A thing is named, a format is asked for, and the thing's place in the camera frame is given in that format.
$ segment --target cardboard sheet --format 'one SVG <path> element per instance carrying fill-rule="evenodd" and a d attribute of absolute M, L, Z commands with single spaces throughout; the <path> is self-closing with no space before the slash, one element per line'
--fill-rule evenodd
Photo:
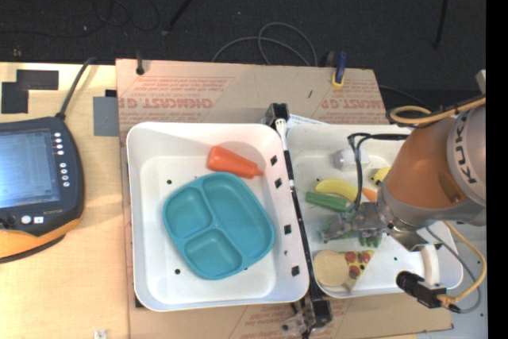
<path fill-rule="evenodd" d="M 257 123 L 271 103 L 292 114 L 331 124 L 386 125 L 374 72 L 346 69 L 344 86 L 331 87 L 333 68 L 117 60 L 117 94 L 125 215 L 131 337 L 248 339 L 285 338 L 290 304 L 227 306 L 166 313 L 137 306 L 133 290 L 132 229 L 125 138 L 143 121 Z M 452 328 L 450 313 L 429 310 L 404 293 L 330 299 L 333 320 L 311 337 L 386 337 Z"/>

